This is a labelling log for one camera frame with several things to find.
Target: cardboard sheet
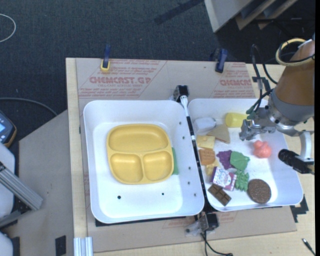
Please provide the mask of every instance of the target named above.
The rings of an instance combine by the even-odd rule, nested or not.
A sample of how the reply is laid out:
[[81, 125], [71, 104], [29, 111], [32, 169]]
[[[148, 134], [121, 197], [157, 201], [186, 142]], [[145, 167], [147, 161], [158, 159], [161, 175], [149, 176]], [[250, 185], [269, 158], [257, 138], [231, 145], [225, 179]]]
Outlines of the cardboard sheet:
[[[108, 73], [101, 59], [76, 58], [83, 175], [88, 236], [95, 252], [115, 251], [200, 241], [185, 236], [194, 217], [96, 226], [90, 208], [88, 158], [83, 109], [94, 100], [167, 100], [177, 85], [188, 85], [189, 101], [196, 98], [254, 98], [245, 63], [226, 62], [223, 73], [215, 62], [111, 59]], [[208, 239], [225, 239], [292, 232], [296, 225], [289, 206], [218, 212], [220, 227]]]

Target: gray surface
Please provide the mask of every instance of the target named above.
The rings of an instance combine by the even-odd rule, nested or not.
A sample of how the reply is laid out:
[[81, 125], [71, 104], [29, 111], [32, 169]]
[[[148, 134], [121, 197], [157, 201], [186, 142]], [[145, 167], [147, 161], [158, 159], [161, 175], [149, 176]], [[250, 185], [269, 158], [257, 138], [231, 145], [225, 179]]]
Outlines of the gray surface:
[[41, 209], [4, 230], [20, 237], [21, 256], [56, 256], [55, 239], [66, 236], [73, 254], [73, 212], [68, 113], [64, 111], [19, 142], [19, 177], [42, 198]]

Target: table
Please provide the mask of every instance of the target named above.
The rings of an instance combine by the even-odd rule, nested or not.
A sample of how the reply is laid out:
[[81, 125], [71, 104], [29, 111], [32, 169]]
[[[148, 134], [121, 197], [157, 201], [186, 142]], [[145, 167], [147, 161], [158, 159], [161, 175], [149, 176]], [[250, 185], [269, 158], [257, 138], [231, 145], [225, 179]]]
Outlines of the table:
[[[255, 76], [251, 64], [246, 65], [250, 77]], [[260, 74], [263, 68], [259, 65]], [[267, 69], [273, 79], [278, 80], [284, 70], [280, 65], [267, 65]], [[66, 78], [67, 78], [67, 100], [69, 118], [69, 137], [70, 137], [70, 162], [72, 179], [72, 203], [73, 203], [73, 226], [74, 237], [85, 238], [88, 236], [85, 208], [84, 177], [82, 167], [81, 138], [79, 134], [79, 108], [77, 93], [77, 71], [76, 59], [66, 59]], [[255, 94], [258, 95], [258, 88], [253, 83]], [[310, 120], [306, 124], [298, 125], [298, 130], [306, 129], [314, 131], [314, 121]], [[288, 149], [300, 152], [300, 139], [298, 137], [285, 136]], [[312, 135], [312, 157], [314, 157], [314, 138]], [[296, 224], [297, 231], [290, 233], [279, 233], [270, 235], [250, 236], [232, 239], [215, 240], [211, 242], [213, 248], [218, 252], [232, 252], [237, 256], [250, 255], [311, 255], [307, 247], [303, 244], [305, 238], [310, 245], [316, 248], [315, 230], [315, 177], [310, 174], [299, 174], [300, 182], [305, 194], [309, 211], [307, 214], [298, 216]], [[204, 243], [192, 242], [175, 245], [165, 245], [156, 247], [146, 247], [138, 249], [109, 251], [95, 253], [97, 256], [121, 256], [121, 255], [204, 255]]]

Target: black floor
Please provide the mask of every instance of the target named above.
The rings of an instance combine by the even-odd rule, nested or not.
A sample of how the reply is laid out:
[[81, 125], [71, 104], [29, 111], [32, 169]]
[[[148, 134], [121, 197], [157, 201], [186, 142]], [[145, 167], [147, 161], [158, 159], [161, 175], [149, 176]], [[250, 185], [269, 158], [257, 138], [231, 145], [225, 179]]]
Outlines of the black floor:
[[[15, 123], [17, 143], [54, 115], [3, 98], [63, 112], [68, 57], [102, 58], [108, 43], [117, 59], [207, 61], [215, 48], [225, 48], [227, 61], [251, 63], [256, 44], [270, 60], [283, 41], [315, 33], [315, 8], [316, 0], [299, 0], [262, 30], [252, 23], [239, 31], [232, 19], [213, 33], [203, 0], [1, 1], [0, 14], [14, 19], [16, 32], [0, 42], [0, 110]], [[13, 28], [0, 16], [0, 41]]]

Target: blue clamp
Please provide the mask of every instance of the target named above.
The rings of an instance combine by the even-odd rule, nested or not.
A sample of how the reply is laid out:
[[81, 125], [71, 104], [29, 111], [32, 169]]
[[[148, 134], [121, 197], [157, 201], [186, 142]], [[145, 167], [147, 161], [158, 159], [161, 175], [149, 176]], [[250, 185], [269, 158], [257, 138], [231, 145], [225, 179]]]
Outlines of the blue clamp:
[[217, 64], [215, 65], [215, 71], [222, 73], [224, 71], [225, 61], [228, 56], [228, 51], [226, 49], [221, 49], [217, 59]]
[[110, 61], [109, 61], [109, 55], [110, 55], [111, 45], [107, 44], [104, 49], [104, 59], [101, 61], [100, 69], [103, 72], [107, 72], [110, 69]]

